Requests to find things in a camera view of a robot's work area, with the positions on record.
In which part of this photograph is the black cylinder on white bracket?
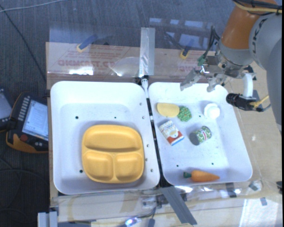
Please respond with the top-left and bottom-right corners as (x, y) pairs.
(225, 72), (257, 111)

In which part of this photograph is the yellow divided plate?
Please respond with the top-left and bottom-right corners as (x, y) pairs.
(81, 124), (145, 184)

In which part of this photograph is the white plastic tray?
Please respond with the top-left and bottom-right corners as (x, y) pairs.
(50, 80), (161, 195)
(148, 81), (253, 187)

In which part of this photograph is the yellow taco shell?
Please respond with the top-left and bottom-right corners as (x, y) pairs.
(156, 102), (180, 118)

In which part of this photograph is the white round lid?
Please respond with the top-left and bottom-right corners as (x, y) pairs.
(204, 103), (221, 120)

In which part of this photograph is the orange carrot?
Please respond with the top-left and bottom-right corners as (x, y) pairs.
(183, 170), (221, 183)

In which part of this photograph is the green peas can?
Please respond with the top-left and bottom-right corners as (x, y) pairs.
(188, 125), (212, 146)

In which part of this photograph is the brown cardboard board red print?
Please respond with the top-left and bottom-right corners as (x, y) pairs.
(45, 42), (283, 223)

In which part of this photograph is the green peas patch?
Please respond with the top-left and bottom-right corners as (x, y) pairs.
(177, 106), (193, 122)

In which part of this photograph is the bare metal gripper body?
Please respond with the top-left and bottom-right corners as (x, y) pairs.
(200, 55), (244, 79)

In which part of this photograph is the white and red carton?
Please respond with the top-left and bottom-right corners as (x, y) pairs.
(158, 120), (185, 147)

